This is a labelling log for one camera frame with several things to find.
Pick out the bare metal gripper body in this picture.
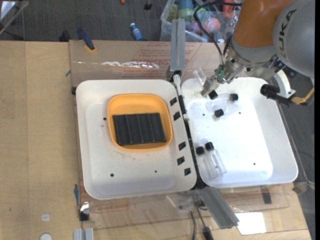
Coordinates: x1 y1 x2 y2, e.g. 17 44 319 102
211 56 249 85

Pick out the clear plastic bottle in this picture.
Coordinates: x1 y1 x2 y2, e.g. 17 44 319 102
195 145 224 181
204 141 228 175
194 67 219 101
205 92 240 112
214 104 242 119

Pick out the thin black and white rod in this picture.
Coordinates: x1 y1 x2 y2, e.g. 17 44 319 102
172 74 201 184

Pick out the brown cardboard board, red print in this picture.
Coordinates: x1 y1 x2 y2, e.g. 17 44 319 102
68 39 291 231

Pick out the orange bowl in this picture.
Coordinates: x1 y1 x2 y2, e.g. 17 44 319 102
106 93 174 152

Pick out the white plastic tray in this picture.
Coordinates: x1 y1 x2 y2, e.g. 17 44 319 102
180 76 299 189
75 78 198 201

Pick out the clear storage bin of toys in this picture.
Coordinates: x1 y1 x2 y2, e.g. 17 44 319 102
159 0 251 44

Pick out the black ribbed insert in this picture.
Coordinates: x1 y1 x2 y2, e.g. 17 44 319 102
112 112 168 146

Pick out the blue bottle, white cap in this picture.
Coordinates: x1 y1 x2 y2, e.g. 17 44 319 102
129 22 145 42

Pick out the black cylinder on white bracket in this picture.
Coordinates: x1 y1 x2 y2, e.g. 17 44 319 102
259 68 297 108

